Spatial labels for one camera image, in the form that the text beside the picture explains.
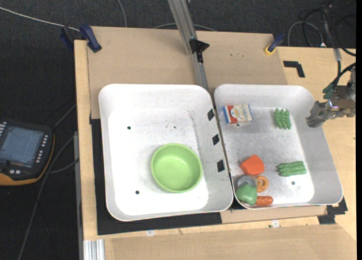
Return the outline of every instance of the metal leg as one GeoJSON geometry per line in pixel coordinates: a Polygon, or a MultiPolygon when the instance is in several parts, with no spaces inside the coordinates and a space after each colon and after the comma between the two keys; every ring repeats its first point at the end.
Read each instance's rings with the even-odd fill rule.
{"type": "Polygon", "coordinates": [[[191,15],[187,6],[186,0],[168,0],[171,11],[173,13],[177,28],[179,29],[181,38],[184,42],[186,53],[191,55],[193,53],[193,65],[195,67],[195,73],[197,83],[208,90],[208,82],[206,79],[204,64],[202,58],[200,60],[200,53],[197,56],[197,52],[191,49],[190,40],[196,40],[196,32],[192,23],[191,15]]]}

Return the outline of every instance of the black hole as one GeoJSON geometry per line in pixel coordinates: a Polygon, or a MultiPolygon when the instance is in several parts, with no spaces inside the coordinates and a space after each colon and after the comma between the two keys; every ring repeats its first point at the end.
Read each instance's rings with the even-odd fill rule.
{"type": "Polygon", "coordinates": [[[214,116],[215,116],[214,111],[212,109],[210,109],[210,111],[208,112],[209,121],[212,120],[214,118],[214,116]]]}
{"type": "Polygon", "coordinates": [[[220,141],[219,135],[215,135],[215,136],[213,137],[213,144],[215,145],[215,144],[217,144],[219,141],[220,141]]]}
{"type": "Polygon", "coordinates": [[[217,171],[218,172],[222,172],[225,169],[225,165],[224,165],[224,161],[218,161],[217,162],[217,171]]]}

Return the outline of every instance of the orange ring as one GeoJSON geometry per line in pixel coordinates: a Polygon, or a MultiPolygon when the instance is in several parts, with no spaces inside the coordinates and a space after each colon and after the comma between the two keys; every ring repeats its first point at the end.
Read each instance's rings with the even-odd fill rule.
{"type": "Polygon", "coordinates": [[[265,191],[269,186],[269,180],[265,176],[257,176],[256,181],[257,181],[256,190],[258,193],[265,191]]]}

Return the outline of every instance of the wooden table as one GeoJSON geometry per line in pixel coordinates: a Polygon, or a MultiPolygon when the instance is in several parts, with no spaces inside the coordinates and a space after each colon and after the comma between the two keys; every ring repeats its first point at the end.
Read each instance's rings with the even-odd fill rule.
{"type": "MultiPolygon", "coordinates": [[[[114,68],[118,68],[118,65],[139,66],[145,61],[150,64],[150,56],[153,57],[151,65],[154,64],[155,68],[160,67],[158,61],[173,66],[176,64],[175,68],[180,68],[180,60],[188,64],[189,58],[182,53],[182,45],[175,43],[178,42],[177,31],[94,27],[94,32],[104,47],[102,51],[105,50],[99,57],[97,57],[98,53],[91,53],[85,41],[75,42],[81,225],[84,240],[104,239],[107,260],[356,258],[355,118],[338,118],[324,124],[325,136],[341,179],[348,207],[345,215],[336,217],[336,224],[319,224],[316,216],[325,215],[326,206],[308,206],[265,210],[227,210],[221,212],[222,224],[156,230],[153,231],[154,236],[147,236],[146,231],[98,235],[92,131],[89,118],[90,116],[97,118],[97,100],[94,98],[97,96],[97,90],[109,80],[114,80],[115,74],[117,75],[113,73],[110,76],[106,71],[112,72],[114,68]],[[133,44],[134,47],[126,46],[125,42],[134,40],[136,43],[129,44],[133,44]],[[139,53],[135,50],[137,40],[145,42],[139,53]],[[157,42],[165,44],[163,51],[160,51],[160,44],[158,45],[157,42]],[[117,52],[120,45],[124,50],[117,52]],[[125,57],[126,60],[120,61],[119,58],[125,57]]],[[[254,84],[269,84],[271,81],[272,84],[288,83],[304,86],[316,100],[322,100],[322,89],[337,74],[337,64],[332,49],[279,47],[276,53],[267,57],[262,50],[263,46],[273,39],[269,34],[203,31],[198,32],[198,37],[217,45],[214,50],[207,50],[204,53],[205,66],[211,65],[209,73],[206,69],[211,89],[220,84],[220,80],[224,83],[254,84]],[[299,78],[294,68],[283,68],[281,63],[283,60],[298,61],[303,66],[306,78],[299,78]],[[225,68],[225,65],[229,68],[227,76],[223,76],[225,71],[220,71],[225,68]]],[[[342,65],[347,66],[354,60],[355,58],[343,54],[342,65]]],[[[142,66],[140,68],[139,72],[142,73],[144,69],[142,66]]],[[[168,81],[184,80],[183,83],[195,84],[193,72],[190,72],[192,66],[188,68],[184,76],[179,78],[170,77],[167,72],[165,76],[168,81]]],[[[349,75],[345,75],[340,84],[345,84],[348,77],[349,75]]],[[[134,74],[127,77],[122,73],[117,80],[123,83],[127,80],[132,82],[137,78],[134,74]]],[[[151,80],[144,75],[143,80],[153,80],[157,83],[157,80],[162,80],[162,77],[155,76],[151,80]]]]}

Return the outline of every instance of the black bracket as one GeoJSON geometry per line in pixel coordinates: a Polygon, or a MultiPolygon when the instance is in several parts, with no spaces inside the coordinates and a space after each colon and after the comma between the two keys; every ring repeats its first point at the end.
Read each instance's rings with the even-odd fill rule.
{"type": "Polygon", "coordinates": [[[301,78],[305,78],[305,74],[303,71],[303,68],[299,64],[298,61],[283,61],[284,67],[293,67],[296,68],[296,71],[298,72],[298,76],[301,78]]]}
{"type": "Polygon", "coordinates": [[[210,44],[201,42],[197,39],[191,39],[189,41],[189,44],[190,44],[192,53],[196,52],[197,61],[199,61],[199,63],[203,63],[204,60],[202,58],[202,52],[204,52],[206,50],[206,48],[210,46],[210,44]]]}
{"type": "Polygon", "coordinates": [[[344,215],[346,211],[348,211],[348,208],[343,197],[338,206],[327,205],[327,215],[318,216],[318,221],[320,224],[335,224],[335,215],[344,215]]]}

